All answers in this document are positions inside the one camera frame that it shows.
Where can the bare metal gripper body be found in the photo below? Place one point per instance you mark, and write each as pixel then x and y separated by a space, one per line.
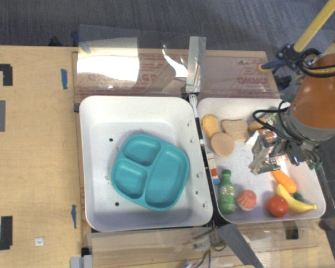
pixel 294 151

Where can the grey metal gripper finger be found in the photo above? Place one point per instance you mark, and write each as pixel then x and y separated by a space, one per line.
pixel 257 162
pixel 271 165

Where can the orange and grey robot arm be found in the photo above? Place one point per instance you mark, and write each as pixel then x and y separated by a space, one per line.
pixel 318 105

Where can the white plastic tray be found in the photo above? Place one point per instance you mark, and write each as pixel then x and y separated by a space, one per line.
pixel 248 174
pixel 100 160

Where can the orange carrot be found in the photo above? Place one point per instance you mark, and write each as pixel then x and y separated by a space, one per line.
pixel 285 181

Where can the white carton with orange print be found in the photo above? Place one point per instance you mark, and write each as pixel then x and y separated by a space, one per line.
pixel 257 139

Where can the tan ice cream cone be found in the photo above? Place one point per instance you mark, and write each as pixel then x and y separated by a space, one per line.
pixel 254 126

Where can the tan bread slice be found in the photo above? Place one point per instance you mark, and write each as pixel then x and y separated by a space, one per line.
pixel 236 129

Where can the round tan biscuit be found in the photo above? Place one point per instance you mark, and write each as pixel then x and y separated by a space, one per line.
pixel 222 144

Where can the red tomato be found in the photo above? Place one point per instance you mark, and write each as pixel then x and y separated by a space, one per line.
pixel 277 206

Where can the small white orange blue carton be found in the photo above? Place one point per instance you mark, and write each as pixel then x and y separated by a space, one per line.
pixel 212 167

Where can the yellow banana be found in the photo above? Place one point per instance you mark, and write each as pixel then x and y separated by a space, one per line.
pixel 294 204

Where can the green bottle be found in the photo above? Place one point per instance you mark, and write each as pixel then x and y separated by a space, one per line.
pixel 226 197

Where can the teal divided plate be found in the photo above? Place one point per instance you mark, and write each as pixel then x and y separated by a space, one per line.
pixel 167 174

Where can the brown cardboard board, red print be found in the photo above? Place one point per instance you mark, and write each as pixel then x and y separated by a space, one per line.
pixel 229 74

